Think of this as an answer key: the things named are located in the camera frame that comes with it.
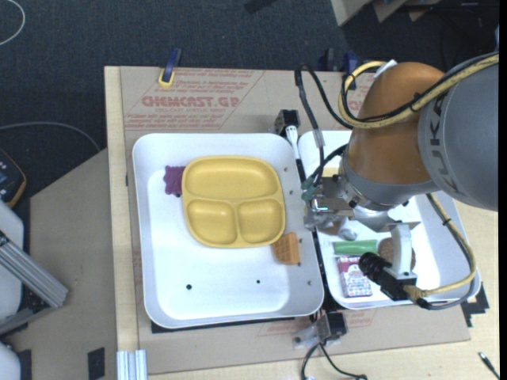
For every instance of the white plastic tray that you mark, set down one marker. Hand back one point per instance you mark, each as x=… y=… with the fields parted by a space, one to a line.
x=222 y=283
x=435 y=259

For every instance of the orange waffle biscuit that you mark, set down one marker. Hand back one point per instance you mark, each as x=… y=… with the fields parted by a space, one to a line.
x=287 y=249

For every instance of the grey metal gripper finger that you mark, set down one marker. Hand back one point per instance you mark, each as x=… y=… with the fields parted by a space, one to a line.
x=348 y=230
x=317 y=221

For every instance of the black cylinder on white bracket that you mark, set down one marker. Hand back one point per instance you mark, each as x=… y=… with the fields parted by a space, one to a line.
x=390 y=271

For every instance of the yellow divided plate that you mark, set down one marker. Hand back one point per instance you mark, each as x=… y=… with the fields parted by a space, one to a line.
x=229 y=188

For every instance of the red carton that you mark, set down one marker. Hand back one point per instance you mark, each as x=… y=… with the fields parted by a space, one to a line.
x=350 y=281

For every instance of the brown cardboard board red print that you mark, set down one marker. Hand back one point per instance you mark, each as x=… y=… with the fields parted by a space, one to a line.
x=222 y=105

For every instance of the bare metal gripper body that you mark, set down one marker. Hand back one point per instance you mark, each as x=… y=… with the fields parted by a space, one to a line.
x=336 y=196

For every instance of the purple grapes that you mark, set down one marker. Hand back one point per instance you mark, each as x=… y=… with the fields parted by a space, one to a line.
x=172 y=180

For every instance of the green packet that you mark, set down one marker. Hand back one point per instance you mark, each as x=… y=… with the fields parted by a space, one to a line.
x=352 y=247

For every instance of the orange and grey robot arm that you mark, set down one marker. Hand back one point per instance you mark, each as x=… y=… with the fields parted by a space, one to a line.
x=396 y=133

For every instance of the brown doughnut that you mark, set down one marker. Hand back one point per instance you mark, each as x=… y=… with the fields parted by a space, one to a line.
x=386 y=248

